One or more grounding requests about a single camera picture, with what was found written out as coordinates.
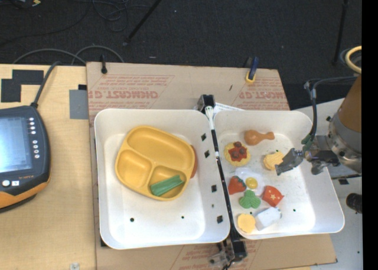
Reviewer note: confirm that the white carton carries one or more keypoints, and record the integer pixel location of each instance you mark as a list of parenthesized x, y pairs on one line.
[(267, 218)]

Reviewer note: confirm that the yellow spaghetti with meatballs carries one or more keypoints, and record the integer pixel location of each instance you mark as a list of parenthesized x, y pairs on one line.
[(237, 154)]

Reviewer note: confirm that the black cylinder on white bracket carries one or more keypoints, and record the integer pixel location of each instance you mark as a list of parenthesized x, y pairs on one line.
[(355, 202)]

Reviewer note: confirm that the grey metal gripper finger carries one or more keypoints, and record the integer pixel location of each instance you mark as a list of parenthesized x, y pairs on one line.
[(318, 168), (288, 161)]

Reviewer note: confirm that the green broccoli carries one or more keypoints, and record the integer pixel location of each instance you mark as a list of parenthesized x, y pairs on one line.
[(249, 199)]

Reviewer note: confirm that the red strawberry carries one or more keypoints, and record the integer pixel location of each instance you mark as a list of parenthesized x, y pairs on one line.
[(236, 185)]

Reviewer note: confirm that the thin black and white rod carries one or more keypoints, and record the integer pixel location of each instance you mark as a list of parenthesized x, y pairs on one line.
[(220, 165)]

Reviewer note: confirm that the yellow ridged toy food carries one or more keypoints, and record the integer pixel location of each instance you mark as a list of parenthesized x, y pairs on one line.
[(271, 161)]

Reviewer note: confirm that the yellow divided plate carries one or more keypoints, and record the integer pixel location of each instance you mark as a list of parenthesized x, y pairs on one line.
[(147, 150)]

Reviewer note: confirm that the red fries box with star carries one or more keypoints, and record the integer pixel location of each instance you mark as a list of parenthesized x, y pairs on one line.
[(272, 196)]

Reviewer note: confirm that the brown cardboard board red print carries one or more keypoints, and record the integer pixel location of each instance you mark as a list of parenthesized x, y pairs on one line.
[(183, 88)]

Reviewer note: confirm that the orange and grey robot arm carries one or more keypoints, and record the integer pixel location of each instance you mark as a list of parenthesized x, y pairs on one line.
[(351, 106)]

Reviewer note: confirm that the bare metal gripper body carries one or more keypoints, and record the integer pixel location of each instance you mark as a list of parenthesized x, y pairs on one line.
[(326, 154)]

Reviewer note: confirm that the white plastic tray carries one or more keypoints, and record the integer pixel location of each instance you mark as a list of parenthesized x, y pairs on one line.
[(165, 224), (310, 204)]

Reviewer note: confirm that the green celery stick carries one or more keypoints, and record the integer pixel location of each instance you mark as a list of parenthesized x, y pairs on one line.
[(166, 185)]

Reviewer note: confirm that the white fried egg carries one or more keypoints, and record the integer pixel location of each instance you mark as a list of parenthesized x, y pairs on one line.
[(251, 183)]

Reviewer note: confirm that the brown chicken drumstick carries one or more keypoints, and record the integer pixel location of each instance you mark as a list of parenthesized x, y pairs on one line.
[(255, 137)]

